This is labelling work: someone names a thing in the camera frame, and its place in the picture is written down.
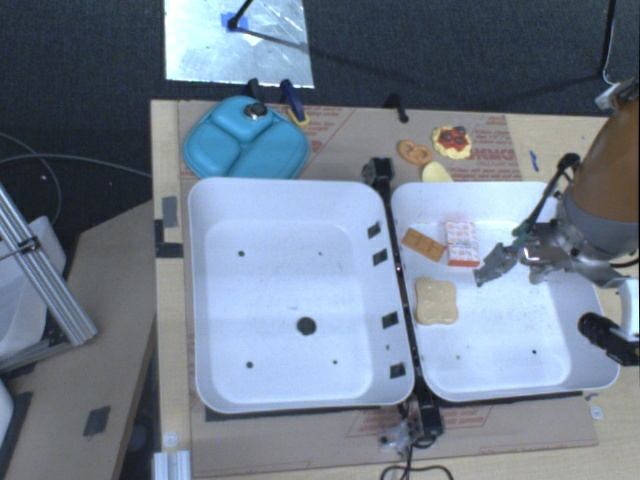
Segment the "toy pizza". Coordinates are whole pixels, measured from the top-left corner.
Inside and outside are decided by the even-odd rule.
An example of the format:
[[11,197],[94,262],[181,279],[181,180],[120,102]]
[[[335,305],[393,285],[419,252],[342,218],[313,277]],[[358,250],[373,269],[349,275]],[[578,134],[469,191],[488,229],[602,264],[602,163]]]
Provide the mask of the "toy pizza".
[[443,156],[461,160],[471,156],[471,137],[464,126],[440,126],[431,134],[433,147]]

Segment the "gray carpet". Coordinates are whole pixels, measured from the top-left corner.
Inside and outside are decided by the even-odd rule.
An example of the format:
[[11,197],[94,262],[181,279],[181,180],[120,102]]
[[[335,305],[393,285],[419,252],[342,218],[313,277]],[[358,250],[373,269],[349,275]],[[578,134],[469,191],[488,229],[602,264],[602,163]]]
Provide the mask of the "gray carpet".
[[[303,0],[316,88],[305,103],[597,115],[608,0]],[[638,71],[640,0],[618,0],[611,76]],[[220,99],[237,86],[164,79],[163,0],[0,0],[0,131],[40,152],[149,170],[149,100]],[[277,93],[267,91],[276,101]],[[20,152],[0,140],[0,158]],[[147,200],[150,183],[52,161],[77,234]],[[0,165],[28,217],[55,192],[33,161]]]

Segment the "metal frame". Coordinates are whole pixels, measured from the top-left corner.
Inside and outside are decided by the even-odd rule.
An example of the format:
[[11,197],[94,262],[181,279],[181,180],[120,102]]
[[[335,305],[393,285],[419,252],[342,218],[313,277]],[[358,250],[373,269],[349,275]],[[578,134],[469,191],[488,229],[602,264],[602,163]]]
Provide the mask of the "metal frame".
[[68,344],[48,346],[48,340],[14,354],[0,362],[0,372],[10,371],[29,364],[69,346],[77,347],[93,338],[98,330],[75,300],[64,279],[47,257],[38,237],[31,232],[26,220],[0,183],[0,239],[9,249],[9,254],[0,258],[14,257],[31,284],[38,291],[55,321],[60,326]]

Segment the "cardboard sheet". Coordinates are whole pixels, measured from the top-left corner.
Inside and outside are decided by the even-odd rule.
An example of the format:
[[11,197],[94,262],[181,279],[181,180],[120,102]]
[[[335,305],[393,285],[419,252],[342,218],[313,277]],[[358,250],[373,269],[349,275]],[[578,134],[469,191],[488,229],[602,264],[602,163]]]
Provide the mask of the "cardboard sheet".
[[[211,102],[181,102],[180,141],[213,106]],[[416,166],[403,162],[396,143],[411,139],[428,144],[434,127],[464,125],[472,133],[475,156],[464,161],[434,154],[458,181],[520,180],[520,169],[504,116],[455,112],[412,113],[401,124],[389,110],[307,107],[312,124],[306,130],[313,153],[302,172],[307,179],[357,180],[374,156],[394,160],[394,185],[419,181]],[[363,141],[354,137],[366,137]],[[197,181],[181,161],[182,222],[188,222],[186,197]],[[397,425],[395,407],[368,410],[289,413],[279,416],[212,418],[194,387],[193,314],[190,289],[188,226],[183,227],[185,251],[187,344],[189,350],[191,452],[195,478],[277,472],[397,460],[383,451],[380,434]],[[589,407],[581,396],[517,403],[451,406],[442,410],[446,431],[416,459],[491,455],[531,450],[593,446],[597,436]]]

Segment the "toy bread slice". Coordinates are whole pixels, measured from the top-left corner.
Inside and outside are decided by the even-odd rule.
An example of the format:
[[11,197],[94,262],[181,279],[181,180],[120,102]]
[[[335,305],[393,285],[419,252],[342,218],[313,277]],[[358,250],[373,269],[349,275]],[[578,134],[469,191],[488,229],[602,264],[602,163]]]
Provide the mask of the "toy bread slice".
[[416,321],[422,325],[452,324],[458,319],[456,285],[430,277],[416,280]]

